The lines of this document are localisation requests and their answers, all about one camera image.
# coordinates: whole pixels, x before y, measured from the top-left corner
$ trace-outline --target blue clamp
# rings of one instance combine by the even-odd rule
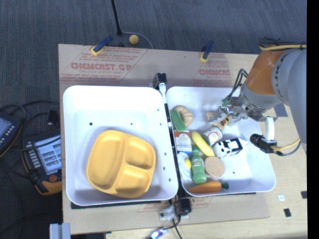
[[[213,44],[214,44],[214,41],[209,41],[203,48],[202,48],[202,54],[200,56],[200,61],[203,62],[203,63],[206,63],[207,60],[208,60],[208,56],[209,56],[209,53],[213,47]]]
[[[94,47],[92,47],[91,53],[94,56],[100,54],[103,51],[103,47],[106,46],[112,40],[113,40],[113,37],[109,35],[108,37],[106,37],[105,39],[100,41],[99,44],[97,44]]]

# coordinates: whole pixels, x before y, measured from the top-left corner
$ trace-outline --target green bottle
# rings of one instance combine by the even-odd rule
[[[191,171],[193,173],[193,182],[196,184],[206,182],[204,160],[199,156],[199,148],[192,148]]]

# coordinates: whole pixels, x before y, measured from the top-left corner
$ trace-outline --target small can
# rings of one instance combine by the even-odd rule
[[[210,130],[203,133],[202,137],[210,146],[213,146],[216,142],[223,138],[223,132],[219,127],[213,126]]]

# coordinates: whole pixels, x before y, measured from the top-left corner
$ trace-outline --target toy vegetable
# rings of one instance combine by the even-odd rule
[[[214,193],[220,191],[221,188],[228,189],[228,183],[220,183],[219,181],[207,181],[190,188],[188,191],[191,193]]]

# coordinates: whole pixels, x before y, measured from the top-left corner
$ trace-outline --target yellow plate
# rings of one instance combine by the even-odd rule
[[[150,187],[155,162],[155,151],[147,141],[122,131],[107,130],[92,147],[86,177],[102,192],[138,198]]]

